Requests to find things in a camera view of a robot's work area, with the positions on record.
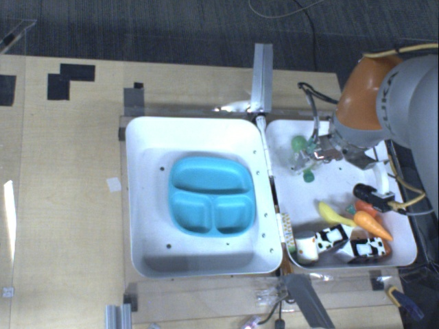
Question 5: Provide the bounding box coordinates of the clear bottle with green cap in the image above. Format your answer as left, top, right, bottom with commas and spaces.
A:
292, 162, 316, 184

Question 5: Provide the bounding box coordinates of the red-orange carrot with green top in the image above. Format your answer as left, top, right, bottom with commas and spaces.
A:
345, 199, 384, 226

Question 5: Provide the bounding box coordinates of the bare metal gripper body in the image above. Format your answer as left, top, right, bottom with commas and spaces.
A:
314, 137, 377, 171

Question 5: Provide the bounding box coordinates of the blue divided plate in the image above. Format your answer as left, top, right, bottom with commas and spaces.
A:
167, 156, 257, 238

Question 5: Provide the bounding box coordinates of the thin black and white rod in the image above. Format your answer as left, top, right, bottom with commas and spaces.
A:
255, 112, 281, 216

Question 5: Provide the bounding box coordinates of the orange carrot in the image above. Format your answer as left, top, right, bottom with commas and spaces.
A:
353, 210, 394, 243

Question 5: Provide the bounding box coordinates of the black and white carton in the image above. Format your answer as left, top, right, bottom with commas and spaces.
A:
314, 224, 355, 254
346, 236, 392, 264

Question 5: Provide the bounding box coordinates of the white packet with orange print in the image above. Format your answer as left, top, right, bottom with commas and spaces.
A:
280, 212, 296, 254

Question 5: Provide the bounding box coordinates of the white cup with orange dots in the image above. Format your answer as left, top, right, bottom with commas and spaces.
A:
294, 231, 320, 265

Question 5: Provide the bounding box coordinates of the white plastic tray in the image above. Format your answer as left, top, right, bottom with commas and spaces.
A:
124, 116, 284, 279
265, 119, 419, 271

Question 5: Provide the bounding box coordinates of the yellow banana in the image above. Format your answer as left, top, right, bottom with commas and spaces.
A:
318, 201, 358, 228

